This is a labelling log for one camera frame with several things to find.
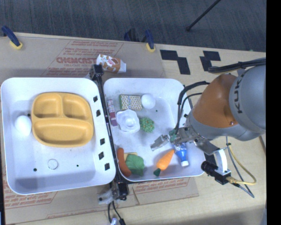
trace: gray carpet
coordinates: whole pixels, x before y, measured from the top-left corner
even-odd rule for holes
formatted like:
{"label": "gray carpet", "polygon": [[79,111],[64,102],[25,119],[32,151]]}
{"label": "gray carpet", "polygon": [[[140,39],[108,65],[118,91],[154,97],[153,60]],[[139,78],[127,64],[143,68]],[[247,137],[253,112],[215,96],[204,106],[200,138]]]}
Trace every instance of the gray carpet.
{"label": "gray carpet", "polygon": [[266,51],[266,0],[0,0],[1,27],[16,32],[124,40],[129,29],[155,43]]}

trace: yellow divided plate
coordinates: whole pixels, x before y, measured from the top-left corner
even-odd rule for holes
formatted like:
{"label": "yellow divided plate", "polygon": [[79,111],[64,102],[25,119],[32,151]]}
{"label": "yellow divided plate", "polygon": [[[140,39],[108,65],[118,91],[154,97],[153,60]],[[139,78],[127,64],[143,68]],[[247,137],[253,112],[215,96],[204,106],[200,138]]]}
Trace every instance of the yellow divided plate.
{"label": "yellow divided plate", "polygon": [[48,146],[83,146],[94,134],[89,103],[73,93],[46,92],[38,95],[32,105],[31,121],[35,138]]}

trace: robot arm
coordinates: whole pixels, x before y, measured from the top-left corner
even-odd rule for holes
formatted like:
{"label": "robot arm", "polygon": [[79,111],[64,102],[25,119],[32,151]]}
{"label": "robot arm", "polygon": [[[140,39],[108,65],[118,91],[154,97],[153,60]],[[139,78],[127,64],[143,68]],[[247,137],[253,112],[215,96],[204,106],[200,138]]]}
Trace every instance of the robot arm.
{"label": "robot arm", "polygon": [[266,132],[266,66],[255,66],[238,77],[222,74],[203,91],[184,127],[170,133],[173,144],[193,141],[206,154],[219,136],[248,141]]}

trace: black tape marking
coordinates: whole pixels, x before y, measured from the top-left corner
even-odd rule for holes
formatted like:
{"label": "black tape marking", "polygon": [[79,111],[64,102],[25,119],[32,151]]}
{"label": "black tape marking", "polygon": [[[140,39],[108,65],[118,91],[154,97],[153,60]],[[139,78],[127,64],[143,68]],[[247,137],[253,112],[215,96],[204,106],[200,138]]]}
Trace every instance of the black tape marking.
{"label": "black tape marking", "polygon": [[205,72],[212,67],[211,61],[221,61],[220,54],[214,51],[203,51],[204,57],[200,57],[201,64]]}
{"label": "black tape marking", "polygon": [[177,51],[160,50],[162,60],[177,61],[180,74],[190,75],[188,62],[186,58],[178,57]]}

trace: blue clamp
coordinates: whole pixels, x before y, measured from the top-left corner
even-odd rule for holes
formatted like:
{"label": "blue clamp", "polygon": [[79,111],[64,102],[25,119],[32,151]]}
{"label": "blue clamp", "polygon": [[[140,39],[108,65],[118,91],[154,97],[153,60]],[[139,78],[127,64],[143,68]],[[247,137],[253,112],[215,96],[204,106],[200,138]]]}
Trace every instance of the blue clamp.
{"label": "blue clamp", "polygon": [[149,29],[147,29],[145,31],[145,34],[146,34],[146,38],[147,38],[147,41],[148,41],[148,43],[146,44],[147,49],[150,52],[154,52],[155,51],[155,47],[154,47],[153,35],[152,35],[152,33],[151,33],[151,31]]}
{"label": "blue clamp", "polygon": [[[135,36],[135,29],[130,29],[128,32],[125,33],[124,35],[124,40],[128,41],[128,42],[139,42],[140,40],[136,38]],[[142,39],[142,43],[144,43],[145,41],[148,41],[146,43],[146,47],[150,52],[154,52],[155,51],[155,47],[154,47],[154,40],[153,40],[153,35],[150,31],[150,29],[147,29],[145,31],[145,37]]]}
{"label": "blue clamp", "polygon": [[9,27],[3,26],[2,31],[4,32],[4,34],[6,34],[9,37],[10,39],[9,43],[12,45],[12,47],[14,47],[17,50],[20,50],[22,48],[23,44],[18,40],[16,35]]}

